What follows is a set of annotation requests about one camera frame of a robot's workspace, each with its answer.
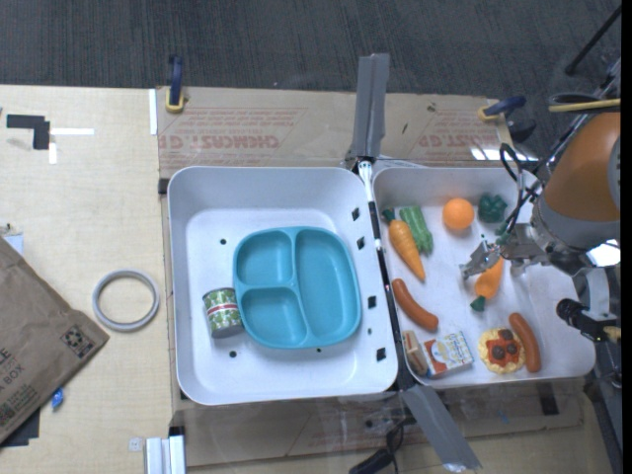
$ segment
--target hot dog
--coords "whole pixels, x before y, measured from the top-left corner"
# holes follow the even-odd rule
[[[540,359],[540,347],[531,327],[519,312],[510,314],[510,325],[512,325],[513,330],[520,337],[524,346],[524,354],[526,356],[524,364],[526,369],[529,372],[537,372],[542,368],[542,361]]]
[[[408,291],[406,283],[397,278],[393,279],[391,284],[395,299],[400,307],[404,309],[404,312],[420,327],[430,332],[435,332],[438,327],[438,318],[415,301]]]

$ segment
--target toy cucumber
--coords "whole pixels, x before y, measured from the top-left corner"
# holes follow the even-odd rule
[[[418,205],[399,209],[399,216],[411,227],[415,244],[421,253],[429,255],[433,251],[433,234],[428,229],[422,210]]]

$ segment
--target toy orange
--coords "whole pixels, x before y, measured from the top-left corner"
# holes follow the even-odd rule
[[[474,221],[474,207],[465,198],[452,198],[443,206],[443,223],[452,230],[463,230]]]

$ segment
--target blue object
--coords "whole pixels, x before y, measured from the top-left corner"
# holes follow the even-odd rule
[[[333,345],[359,325],[354,264],[343,240],[328,230],[251,234],[235,250],[233,275],[244,328],[269,348]]]
[[[50,406],[52,409],[57,409],[63,402],[63,388],[61,386],[55,390],[50,398]]]
[[[510,114],[514,109],[519,109],[526,104],[526,98],[522,96],[509,97],[508,99],[500,100],[494,105],[483,110],[485,116],[496,116],[501,113],[506,113],[506,116]]]
[[[172,54],[169,56],[169,66],[171,67],[169,104],[177,106],[180,103],[180,92],[182,90],[182,58]]]

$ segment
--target food box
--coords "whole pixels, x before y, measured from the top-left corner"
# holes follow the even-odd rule
[[[427,377],[448,375],[469,367],[474,361],[463,332],[424,341],[422,353],[428,361]]]
[[[428,358],[422,352],[417,336],[412,330],[402,332],[402,342],[404,344],[404,353],[411,370],[418,375],[426,375],[428,372]]]

